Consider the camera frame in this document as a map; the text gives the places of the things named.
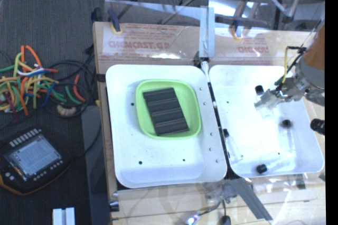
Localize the brown cardboard board red print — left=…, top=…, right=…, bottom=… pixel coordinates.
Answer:
left=92, top=21, right=326, bottom=225

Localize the white plastic tray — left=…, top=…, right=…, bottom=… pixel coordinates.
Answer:
left=105, top=63, right=228, bottom=190
left=208, top=64, right=325, bottom=180

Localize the black ribbed rectangular block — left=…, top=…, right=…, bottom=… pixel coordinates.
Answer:
left=142, top=87, right=191, bottom=137

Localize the black cylinder on white bracket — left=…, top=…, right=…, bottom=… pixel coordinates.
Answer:
left=309, top=118, right=326, bottom=136

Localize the clear plastic bottle black cap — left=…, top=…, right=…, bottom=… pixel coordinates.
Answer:
left=279, top=119, right=297, bottom=153
left=255, top=152, right=292, bottom=175
left=222, top=128, right=244, bottom=164
left=254, top=85, right=275, bottom=118

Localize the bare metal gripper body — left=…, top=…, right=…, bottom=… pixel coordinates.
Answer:
left=275, top=76, right=326, bottom=107

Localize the green plate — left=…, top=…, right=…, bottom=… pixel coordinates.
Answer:
left=135, top=79, right=202, bottom=140

